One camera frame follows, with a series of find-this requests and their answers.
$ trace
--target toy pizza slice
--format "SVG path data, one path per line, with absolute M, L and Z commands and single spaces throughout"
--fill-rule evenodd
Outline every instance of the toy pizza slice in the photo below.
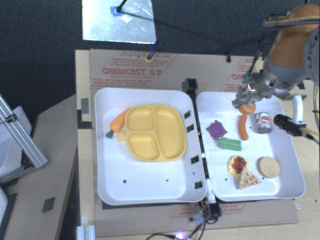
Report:
M 244 167 L 239 176 L 238 189 L 243 189 L 258 183 L 260 183 L 260 180 L 258 180 L 256 176 L 254 176 L 246 167 Z

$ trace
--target toy can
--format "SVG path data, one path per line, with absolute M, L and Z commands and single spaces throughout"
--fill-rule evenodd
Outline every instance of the toy can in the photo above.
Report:
M 268 113 L 261 112 L 255 114 L 255 124 L 259 134 L 267 134 L 271 132 L 271 121 Z

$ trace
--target purple grapes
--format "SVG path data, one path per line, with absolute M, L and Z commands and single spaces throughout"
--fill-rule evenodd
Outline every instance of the purple grapes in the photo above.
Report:
M 222 123 L 217 120 L 215 120 L 212 124 L 210 124 L 210 126 L 206 130 L 210 133 L 211 137 L 215 141 L 220 137 L 223 137 L 227 133 Z

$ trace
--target hot dog sausage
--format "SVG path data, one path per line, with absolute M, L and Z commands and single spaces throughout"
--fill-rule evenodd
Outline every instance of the hot dog sausage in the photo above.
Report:
M 247 116 L 243 114 L 239 120 L 239 133 L 243 141 L 246 141 L 249 138 L 246 131 L 246 121 L 247 121 Z

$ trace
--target white tray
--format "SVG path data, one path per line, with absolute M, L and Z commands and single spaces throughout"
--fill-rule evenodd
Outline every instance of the white tray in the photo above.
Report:
M 211 123 L 218 120 L 228 132 L 224 137 L 240 140 L 238 121 L 241 114 L 231 103 L 235 97 L 235 93 L 229 92 L 202 92 L 196 99 L 213 193 L 226 202 L 301 197 L 306 189 L 305 182 L 291 136 L 284 130 L 272 125 L 270 133 L 259 134 L 254 114 L 249 115 L 246 121 L 249 139 L 241 141 L 241 151 L 219 148 L 206 130 Z M 278 114 L 284 114 L 281 103 L 275 97 L 255 104 L 255 113 L 267 112 L 271 120 Z M 238 155 L 248 161 L 250 171 L 261 183 L 237 189 L 238 179 L 228 172 L 227 163 L 231 156 Z M 275 158 L 281 168 L 280 175 L 263 178 L 257 168 L 260 157 Z
M 94 99 L 98 193 L 110 205 L 198 202 L 207 192 L 201 150 L 190 97 L 176 90 L 104 88 Z M 145 162 L 134 158 L 115 137 L 106 138 L 111 121 L 126 108 L 146 104 L 172 106 L 186 127 L 187 150 L 173 161 Z M 191 116 L 184 119 L 184 114 Z M 198 157 L 198 162 L 191 158 Z

